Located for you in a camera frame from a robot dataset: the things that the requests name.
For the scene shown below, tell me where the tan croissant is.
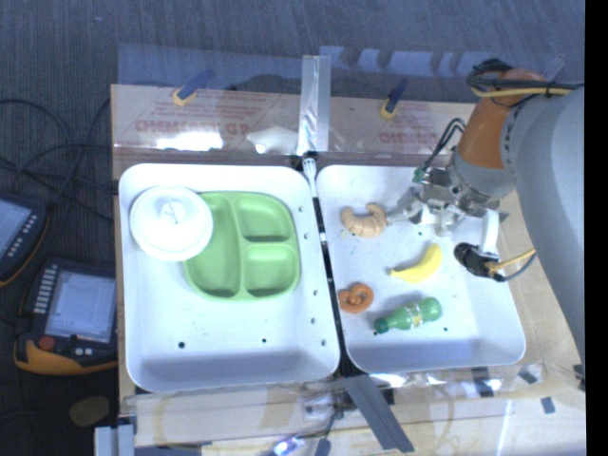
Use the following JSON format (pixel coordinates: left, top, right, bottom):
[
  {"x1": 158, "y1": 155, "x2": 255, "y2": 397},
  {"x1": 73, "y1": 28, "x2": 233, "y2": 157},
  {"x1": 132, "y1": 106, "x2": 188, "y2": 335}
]
[{"x1": 339, "y1": 201, "x2": 388, "y2": 239}]

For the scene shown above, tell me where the brown cardboard board red print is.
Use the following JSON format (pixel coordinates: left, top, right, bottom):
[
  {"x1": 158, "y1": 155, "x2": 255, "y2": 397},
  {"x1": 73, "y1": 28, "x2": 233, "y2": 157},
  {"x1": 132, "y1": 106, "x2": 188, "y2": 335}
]
[{"x1": 109, "y1": 83, "x2": 586, "y2": 448}]

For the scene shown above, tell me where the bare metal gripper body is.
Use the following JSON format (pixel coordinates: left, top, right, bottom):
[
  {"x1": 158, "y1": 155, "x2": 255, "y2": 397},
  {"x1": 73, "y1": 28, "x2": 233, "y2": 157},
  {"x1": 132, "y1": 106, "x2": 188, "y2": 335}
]
[{"x1": 413, "y1": 165, "x2": 509, "y2": 220}]

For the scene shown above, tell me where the green bottle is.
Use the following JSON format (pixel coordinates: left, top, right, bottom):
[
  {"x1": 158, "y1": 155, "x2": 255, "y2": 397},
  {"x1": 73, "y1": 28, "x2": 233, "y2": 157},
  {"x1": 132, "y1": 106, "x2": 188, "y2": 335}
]
[{"x1": 372, "y1": 296, "x2": 444, "y2": 335}]

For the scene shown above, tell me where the white bowl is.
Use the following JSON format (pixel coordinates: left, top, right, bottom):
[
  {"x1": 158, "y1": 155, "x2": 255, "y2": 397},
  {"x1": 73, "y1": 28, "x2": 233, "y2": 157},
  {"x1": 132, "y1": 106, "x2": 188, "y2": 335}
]
[{"x1": 128, "y1": 185, "x2": 215, "y2": 262}]

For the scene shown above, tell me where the black cylinder on white bracket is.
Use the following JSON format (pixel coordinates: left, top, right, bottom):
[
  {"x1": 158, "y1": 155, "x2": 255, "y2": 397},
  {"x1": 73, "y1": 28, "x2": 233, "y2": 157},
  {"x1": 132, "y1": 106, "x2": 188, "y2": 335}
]
[{"x1": 452, "y1": 209, "x2": 505, "y2": 280}]

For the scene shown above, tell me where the yellow banana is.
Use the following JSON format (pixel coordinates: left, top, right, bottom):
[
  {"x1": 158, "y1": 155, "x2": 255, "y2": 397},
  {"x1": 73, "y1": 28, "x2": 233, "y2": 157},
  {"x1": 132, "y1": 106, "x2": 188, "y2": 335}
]
[{"x1": 389, "y1": 242, "x2": 445, "y2": 285}]

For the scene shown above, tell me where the orange pretzel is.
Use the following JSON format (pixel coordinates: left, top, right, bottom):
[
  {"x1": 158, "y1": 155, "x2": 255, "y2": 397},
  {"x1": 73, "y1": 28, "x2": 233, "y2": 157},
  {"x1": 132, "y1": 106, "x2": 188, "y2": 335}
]
[{"x1": 336, "y1": 282, "x2": 375, "y2": 315}]

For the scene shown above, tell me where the white plastic tray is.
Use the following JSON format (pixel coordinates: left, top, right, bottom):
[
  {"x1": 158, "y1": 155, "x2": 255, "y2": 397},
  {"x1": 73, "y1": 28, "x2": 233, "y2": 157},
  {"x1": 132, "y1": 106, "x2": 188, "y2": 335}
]
[
  {"x1": 117, "y1": 161, "x2": 342, "y2": 393},
  {"x1": 314, "y1": 163, "x2": 527, "y2": 375}
]

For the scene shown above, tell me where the green divided plate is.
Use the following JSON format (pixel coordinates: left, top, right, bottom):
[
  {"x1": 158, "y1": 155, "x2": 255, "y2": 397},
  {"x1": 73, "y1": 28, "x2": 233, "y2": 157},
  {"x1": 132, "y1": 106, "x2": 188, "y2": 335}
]
[{"x1": 183, "y1": 191, "x2": 302, "y2": 302}]

